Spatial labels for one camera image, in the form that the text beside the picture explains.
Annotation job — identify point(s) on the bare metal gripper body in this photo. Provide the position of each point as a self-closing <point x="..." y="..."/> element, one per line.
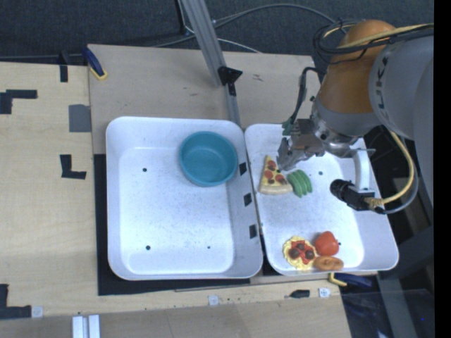
<point x="308" y="141"/>

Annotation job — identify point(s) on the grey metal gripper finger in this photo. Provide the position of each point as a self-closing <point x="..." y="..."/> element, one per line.
<point x="283" y="151"/>
<point x="293" y="161"/>

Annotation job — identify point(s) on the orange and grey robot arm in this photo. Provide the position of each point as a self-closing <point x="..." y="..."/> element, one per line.
<point x="352" y="83"/>

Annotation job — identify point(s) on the green toy pea pods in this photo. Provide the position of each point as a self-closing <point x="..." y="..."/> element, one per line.
<point x="300" y="183"/>

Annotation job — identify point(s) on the toy pizza slice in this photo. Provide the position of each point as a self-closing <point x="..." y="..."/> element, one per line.
<point x="272" y="181"/>

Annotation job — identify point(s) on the white plastic tray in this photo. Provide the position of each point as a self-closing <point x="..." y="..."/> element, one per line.
<point x="169" y="206"/>
<point x="310" y="220"/>

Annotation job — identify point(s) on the teal bowl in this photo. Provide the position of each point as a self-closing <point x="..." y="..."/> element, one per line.
<point x="208" y="160"/>

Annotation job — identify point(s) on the red toy bell pepper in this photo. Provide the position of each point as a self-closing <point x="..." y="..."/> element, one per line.
<point x="326" y="244"/>

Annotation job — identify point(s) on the brown toy pretzel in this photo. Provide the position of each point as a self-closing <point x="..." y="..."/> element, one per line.
<point x="329" y="263"/>

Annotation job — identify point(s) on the pale wood board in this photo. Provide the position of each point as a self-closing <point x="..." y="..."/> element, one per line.
<point x="158" y="83"/>

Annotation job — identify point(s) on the black cylinder on white bracket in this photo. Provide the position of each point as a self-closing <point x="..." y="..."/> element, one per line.
<point x="349" y="192"/>

